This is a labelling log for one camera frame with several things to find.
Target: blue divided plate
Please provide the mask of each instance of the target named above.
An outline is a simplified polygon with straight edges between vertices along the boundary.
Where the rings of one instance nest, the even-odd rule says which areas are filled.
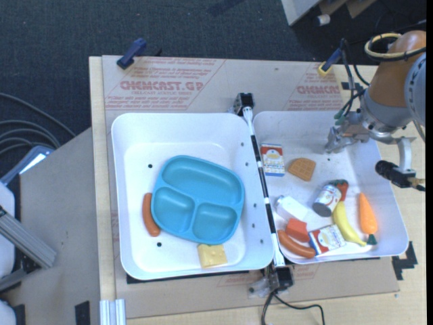
[[[156,180],[152,216],[170,234],[221,244],[236,231],[244,197],[244,185],[233,171],[200,158],[175,156]]]

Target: yellow toy banana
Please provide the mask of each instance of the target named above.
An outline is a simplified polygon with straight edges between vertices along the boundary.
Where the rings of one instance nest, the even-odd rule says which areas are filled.
[[[346,206],[344,206],[344,202],[340,201],[337,204],[337,207],[334,209],[332,213],[332,218],[334,219],[334,223],[337,224],[338,228],[341,231],[344,239],[348,242],[354,242],[359,244],[360,246],[367,245],[366,242],[362,241],[357,232],[353,229],[353,227],[349,224],[346,215]]]

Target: toy sausage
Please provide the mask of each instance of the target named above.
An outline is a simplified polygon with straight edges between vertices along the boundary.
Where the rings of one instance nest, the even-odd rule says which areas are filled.
[[[303,246],[295,241],[293,241],[284,230],[278,230],[278,241],[279,243],[291,251],[294,254],[300,255],[301,257],[306,257],[307,259],[311,259],[316,256],[316,251],[308,246]]]
[[[148,192],[143,197],[143,205],[141,207],[143,213],[144,226],[147,232],[152,237],[156,237],[161,233],[161,229],[156,225],[152,212],[150,211],[150,202],[152,201],[152,193]]]

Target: wooden table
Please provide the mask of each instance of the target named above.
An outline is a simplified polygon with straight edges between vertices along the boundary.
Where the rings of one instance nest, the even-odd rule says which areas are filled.
[[[115,300],[114,257],[110,216],[108,181],[107,134],[104,108],[104,79],[102,58],[89,59],[91,81],[91,110],[95,163],[95,193],[97,208],[97,240],[99,254],[99,284],[102,300]],[[370,79],[374,66],[361,66],[361,73]],[[343,66],[335,66],[340,81],[346,80]],[[415,127],[405,130],[406,136],[416,136]],[[425,177],[425,144],[420,138],[413,144],[413,168],[418,177]],[[398,163],[396,146],[380,145],[384,159]],[[399,282],[400,292],[320,300],[327,324],[426,324],[426,198],[425,193],[412,189],[394,188],[409,239],[413,242],[417,262],[415,269],[405,270]],[[128,320],[128,324],[260,324],[262,306],[215,311],[182,313]],[[284,305],[271,305],[267,312],[272,324],[320,324],[317,309],[296,311]]]

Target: toy soda can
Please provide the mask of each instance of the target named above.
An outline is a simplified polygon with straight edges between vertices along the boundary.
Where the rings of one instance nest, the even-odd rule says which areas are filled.
[[[322,188],[316,201],[313,203],[314,211],[321,217],[331,217],[332,211],[341,199],[341,191],[332,184]]]

